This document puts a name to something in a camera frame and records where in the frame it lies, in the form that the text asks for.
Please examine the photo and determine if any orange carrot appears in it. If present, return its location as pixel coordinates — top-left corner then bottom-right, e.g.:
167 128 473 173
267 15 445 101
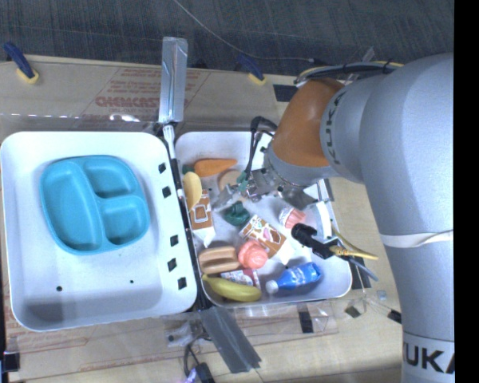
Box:
182 157 239 179

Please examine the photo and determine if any blue divided plate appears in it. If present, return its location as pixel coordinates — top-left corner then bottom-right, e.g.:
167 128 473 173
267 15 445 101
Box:
38 155 151 257

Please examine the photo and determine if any blue and white bottle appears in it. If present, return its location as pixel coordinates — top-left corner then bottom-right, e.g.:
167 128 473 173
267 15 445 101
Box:
265 262 323 296

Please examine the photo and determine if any red and white packet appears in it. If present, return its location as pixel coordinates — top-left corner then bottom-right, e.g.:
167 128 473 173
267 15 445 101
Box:
220 268 262 289

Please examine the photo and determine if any pink and white cupcake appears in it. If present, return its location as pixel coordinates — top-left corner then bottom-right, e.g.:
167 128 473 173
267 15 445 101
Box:
278 206 307 231

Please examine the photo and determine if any pale yellow toy fruit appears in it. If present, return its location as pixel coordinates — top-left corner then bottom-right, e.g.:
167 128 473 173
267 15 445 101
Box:
182 171 204 211

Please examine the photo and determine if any brown cardboard board red print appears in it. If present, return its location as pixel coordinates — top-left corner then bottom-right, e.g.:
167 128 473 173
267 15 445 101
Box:
0 53 404 383

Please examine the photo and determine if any white plastic tray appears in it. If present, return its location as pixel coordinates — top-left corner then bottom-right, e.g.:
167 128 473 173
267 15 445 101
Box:
174 130 353 309
0 130 199 333

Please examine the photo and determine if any brown and white carton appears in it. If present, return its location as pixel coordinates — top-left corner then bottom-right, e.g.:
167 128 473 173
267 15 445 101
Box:
238 214 300 266
187 189 217 249

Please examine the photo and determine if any brown hot dog bun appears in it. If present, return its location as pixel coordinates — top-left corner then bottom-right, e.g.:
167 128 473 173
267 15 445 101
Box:
198 245 241 275

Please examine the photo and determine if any yellow banana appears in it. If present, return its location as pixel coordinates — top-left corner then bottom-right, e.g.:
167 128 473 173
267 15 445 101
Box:
201 273 263 303

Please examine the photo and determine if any tan bread slice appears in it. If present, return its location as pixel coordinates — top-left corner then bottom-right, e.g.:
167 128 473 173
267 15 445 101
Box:
217 168 243 193

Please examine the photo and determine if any dark green broccoli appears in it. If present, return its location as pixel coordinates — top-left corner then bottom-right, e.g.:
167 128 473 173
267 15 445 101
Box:
223 200 251 227

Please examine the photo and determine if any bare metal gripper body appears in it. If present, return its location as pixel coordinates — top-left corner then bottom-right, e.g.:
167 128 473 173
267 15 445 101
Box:
238 168 319 211

